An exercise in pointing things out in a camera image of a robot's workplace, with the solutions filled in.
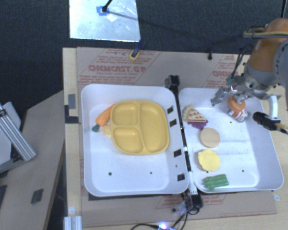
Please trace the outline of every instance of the beige round toy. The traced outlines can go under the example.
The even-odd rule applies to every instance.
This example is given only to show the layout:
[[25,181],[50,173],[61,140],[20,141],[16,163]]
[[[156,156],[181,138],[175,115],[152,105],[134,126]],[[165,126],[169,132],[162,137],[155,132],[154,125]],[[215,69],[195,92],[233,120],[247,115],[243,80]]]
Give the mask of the beige round toy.
[[213,128],[204,128],[200,133],[200,141],[205,147],[214,148],[220,142],[220,135]]
[[215,151],[205,149],[197,155],[198,161],[205,171],[215,171],[221,165],[219,156]]

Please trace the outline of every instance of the orange carrot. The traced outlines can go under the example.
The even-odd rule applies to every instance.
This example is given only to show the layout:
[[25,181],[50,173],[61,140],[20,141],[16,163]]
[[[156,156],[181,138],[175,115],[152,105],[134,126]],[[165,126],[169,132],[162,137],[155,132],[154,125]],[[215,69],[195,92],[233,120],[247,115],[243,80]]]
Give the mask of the orange carrot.
[[109,119],[111,117],[111,110],[112,110],[113,106],[114,106],[114,104],[109,106],[105,111],[103,111],[101,114],[98,115],[95,122],[99,126],[105,126],[107,124],[107,122],[109,121]]

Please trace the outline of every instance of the divided yellow plate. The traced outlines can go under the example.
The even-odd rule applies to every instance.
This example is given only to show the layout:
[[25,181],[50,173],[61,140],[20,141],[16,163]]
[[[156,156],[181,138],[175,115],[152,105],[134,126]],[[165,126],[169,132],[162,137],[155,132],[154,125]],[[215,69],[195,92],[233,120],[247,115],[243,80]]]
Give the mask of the divided yellow plate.
[[164,110],[151,101],[123,101],[111,111],[111,131],[115,147],[133,155],[157,154],[169,144]]

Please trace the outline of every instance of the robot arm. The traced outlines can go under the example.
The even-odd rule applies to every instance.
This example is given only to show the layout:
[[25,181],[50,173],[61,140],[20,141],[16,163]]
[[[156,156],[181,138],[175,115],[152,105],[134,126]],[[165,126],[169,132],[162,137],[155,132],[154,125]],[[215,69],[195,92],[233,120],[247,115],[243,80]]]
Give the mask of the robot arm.
[[222,102],[233,95],[238,104],[253,96],[271,100],[266,92],[277,84],[286,89],[288,107],[288,19],[276,19],[261,33],[244,33],[245,37],[261,38],[255,45],[241,76],[231,75],[229,86],[221,87],[211,104]]

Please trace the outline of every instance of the toy pizza slice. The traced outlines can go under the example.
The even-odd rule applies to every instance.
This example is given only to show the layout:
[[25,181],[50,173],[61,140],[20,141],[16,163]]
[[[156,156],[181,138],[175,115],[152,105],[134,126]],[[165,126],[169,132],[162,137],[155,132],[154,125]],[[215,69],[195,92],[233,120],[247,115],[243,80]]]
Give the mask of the toy pizza slice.
[[199,113],[192,105],[186,106],[183,110],[182,118],[186,122],[206,122],[204,116]]

